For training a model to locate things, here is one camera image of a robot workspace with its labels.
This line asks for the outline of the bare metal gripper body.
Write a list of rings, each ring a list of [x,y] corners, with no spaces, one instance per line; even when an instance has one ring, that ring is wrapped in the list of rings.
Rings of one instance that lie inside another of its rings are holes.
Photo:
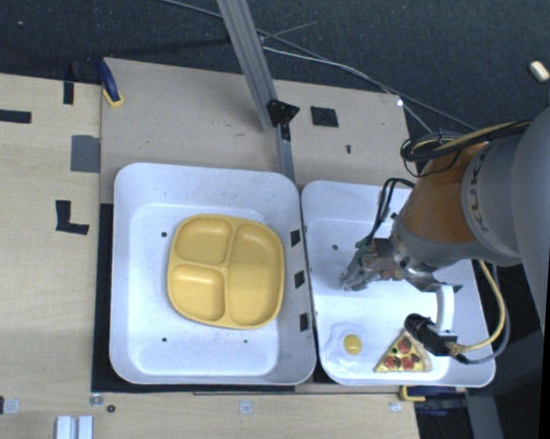
[[[406,281],[420,291],[436,289],[436,268],[412,256],[401,241],[363,238],[356,243],[355,262],[359,263],[359,270],[371,272],[368,285],[377,281]]]

